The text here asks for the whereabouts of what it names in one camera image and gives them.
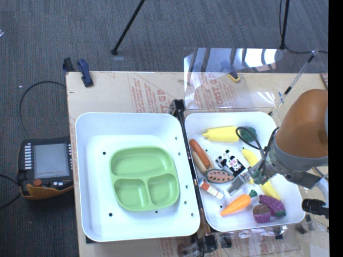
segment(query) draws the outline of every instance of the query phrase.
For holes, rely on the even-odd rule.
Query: table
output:
[[[277,94],[286,89],[296,73],[244,73],[249,91],[256,88]],[[184,98],[183,72],[91,72],[94,86],[85,87],[81,72],[66,73],[70,136],[73,159],[73,180],[76,202],[78,245],[81,257],[87,256],[183,256],[181,250],[192,244],[190,237],[144,239],[118,241],[111,243],[87,243],[81,226],[81,209],[76,150],[77,118],[86,112],[159,112],[164,113],[172,100]],[[278,110],[282,120],[289,106],[297,97],[312,88],[325,89],[320,74],[305,73],[288,94],[284,104]],[[324,200],[321,192],[314,188],[300,188],[303,198]],[[329,221],[324,216],[312,215],[316,231],[294,231],[281,244],[267,240],[239,241],[240,245],[231,248],[219,248],[206,256],[253,256],[270,254],[273,256],[329,256],[329,233],[326,227]]]

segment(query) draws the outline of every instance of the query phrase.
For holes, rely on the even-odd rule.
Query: toy carrot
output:
[[[221,216],[228,215],[237,210],[241,210],[251,203],[251,198],[257,196],[257,192],[251,190],[249,194],[242,194],[233,200],[225,209],[220,213]]]

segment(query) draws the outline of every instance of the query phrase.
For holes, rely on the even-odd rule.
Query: green dish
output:
[[[174,161],[163,148],[123,148],[112,154],[109,166],[114,196],[126,210],[165,208],[180,195]]]

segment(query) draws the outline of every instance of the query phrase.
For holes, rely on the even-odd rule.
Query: gray carpet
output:
[[[183,71],[184,48],[281,44],[286,0],[146,0],[113,56],[139,1],[0,0],[0,173],[16,177],[25,90],[45,80],[64,84],[67,57],[75,69],[87,60],[91,71]],[[289,0],[286,48],[299,62],[320,51],[307,72],[327,72],[328,39],[329,0]],[[68,135],[64,87],[32,88],[21,116],[30,138]],[[18,192],[0,176],[1,206]],[[0,256],[78,256],[73,192],[35,202],[18,197],[1,208]]]

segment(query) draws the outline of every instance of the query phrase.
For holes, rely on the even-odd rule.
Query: blue clamp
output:
[[[81,77],[83,83],[85,84],[85,87],[89,87],[93,85],[93,81],[90,74],[90,68],[88,66],[88,63],[84,59],[80,59],[77,61],[77,65],[79,67],[79,71],[82,72],[83,76]]]

